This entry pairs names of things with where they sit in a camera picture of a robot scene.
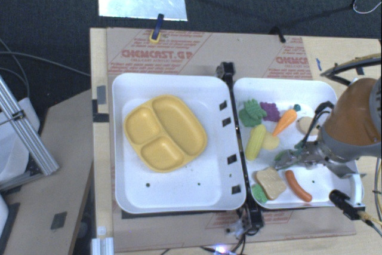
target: black carpet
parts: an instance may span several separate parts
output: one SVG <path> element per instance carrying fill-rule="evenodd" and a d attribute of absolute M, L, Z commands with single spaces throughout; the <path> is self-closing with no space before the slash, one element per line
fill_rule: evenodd
<path fill-rule="evenodd" d="M 358 0 L 368 11 L 381 0 Z M 381 7 L 356 14 L 352 0 L 186 0 L 187 22 L 166 21 L 165 29 L 381 38 Z M 98 0 L 0 0 L 0 38 L 15 52 L 41 56 L 89 73 L 91 27 L 152 27 L 153 21 L 98 16 Z M 86 76 L 19 58 L 30 82 L 30 98 L 40 117 L 55 103 L 90 88 Z M 4 68 L 19 73 L 0 55 L 0 74 L 17 96 L 23 84 Z"/>

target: hot dog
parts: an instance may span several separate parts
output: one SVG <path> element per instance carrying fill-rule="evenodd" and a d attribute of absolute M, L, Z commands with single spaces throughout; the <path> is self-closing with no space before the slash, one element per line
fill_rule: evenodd
<path fill-rule="evenodd" d="M 293 190 L 293 192 L 303 201 L 310 202 L 312 200 L 312 195 L 310 193 L 307 193 L 301 186 L 298 184 L 294 173 L 292 170 L 286 170 L 285 172 L 285 178 L 290 186 L 290 188 Z"/>

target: yellow corn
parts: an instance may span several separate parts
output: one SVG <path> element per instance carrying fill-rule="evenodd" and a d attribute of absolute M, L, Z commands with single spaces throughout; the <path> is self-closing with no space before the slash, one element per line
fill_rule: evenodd
<path fill-rule="evenodd" d="M 247 160 L 253 161 L 257 157 L 266 132 L 267 130 L 263 124 L 259 124 L 251 130 L 251 135 L 245 148 L 245 157 Z"/>

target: toy carrot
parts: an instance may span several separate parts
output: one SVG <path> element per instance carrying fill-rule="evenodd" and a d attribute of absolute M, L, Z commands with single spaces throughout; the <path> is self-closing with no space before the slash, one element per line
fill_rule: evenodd
<path fill-rule="evenodd" d="M 299 105 L 294 105 L 292 109 L 288 109 L 280 118 L 277 126 L 275 127 L 272 135 L 277 136 L 281 131 L 286 129 L 290 124 L 292 124 L 297 119 L 297 112 L 301 110 Z"/>

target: toy bread slice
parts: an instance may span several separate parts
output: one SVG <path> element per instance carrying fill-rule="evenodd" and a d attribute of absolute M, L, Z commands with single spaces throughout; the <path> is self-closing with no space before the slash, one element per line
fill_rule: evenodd
<path fill-rule="evenodd" d="M 264 189 L 267 198 L 270 200 L 276 199 L 287 189 L 286 184 L 273 167 L 256 172 L 255 179 Z"/>

